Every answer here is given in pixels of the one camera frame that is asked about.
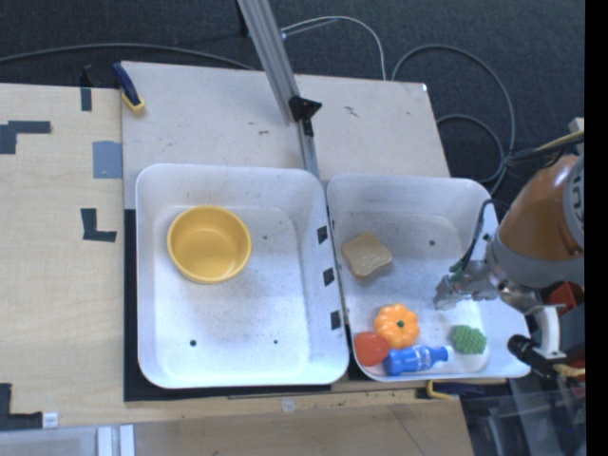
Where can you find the red tomato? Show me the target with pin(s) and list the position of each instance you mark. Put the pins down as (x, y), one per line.
(370, 349)

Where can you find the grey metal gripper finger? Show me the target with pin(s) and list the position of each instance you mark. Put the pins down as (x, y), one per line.
(466, 296)
(444, 293)

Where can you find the tan bread slice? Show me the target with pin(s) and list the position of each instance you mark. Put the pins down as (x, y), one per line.
(366, 255)

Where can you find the white plastic tray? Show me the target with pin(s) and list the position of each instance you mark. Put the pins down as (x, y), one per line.
(418, 216)
(266, 311)

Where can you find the yellow bowl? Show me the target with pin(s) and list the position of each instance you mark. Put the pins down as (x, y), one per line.
(209, 245)

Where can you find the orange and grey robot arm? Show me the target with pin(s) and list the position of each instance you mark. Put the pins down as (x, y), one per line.
(537, 226)

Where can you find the orange pumpkin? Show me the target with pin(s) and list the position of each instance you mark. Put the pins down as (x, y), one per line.
(396, 326)

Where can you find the black cylinder on white bracket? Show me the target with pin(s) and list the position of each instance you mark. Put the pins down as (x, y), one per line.
(546, 330)

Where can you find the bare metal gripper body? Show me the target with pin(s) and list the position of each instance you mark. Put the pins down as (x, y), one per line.
(494, 287)

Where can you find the blue bottle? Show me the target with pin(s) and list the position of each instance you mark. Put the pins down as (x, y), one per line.
(411, 360)

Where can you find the green grapes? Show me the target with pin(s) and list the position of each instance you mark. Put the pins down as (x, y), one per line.
(469, 340)

